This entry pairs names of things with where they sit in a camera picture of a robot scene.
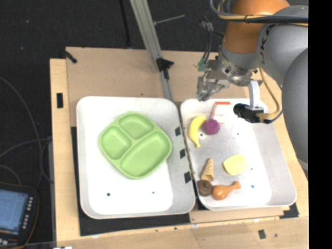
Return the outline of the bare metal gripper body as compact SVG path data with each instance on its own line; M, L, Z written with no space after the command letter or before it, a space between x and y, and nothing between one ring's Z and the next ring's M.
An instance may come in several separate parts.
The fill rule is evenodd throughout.
M204 83L224 86L227 84L247 86L254 73L253 69L242 69L227 59L209 60L205 68Z

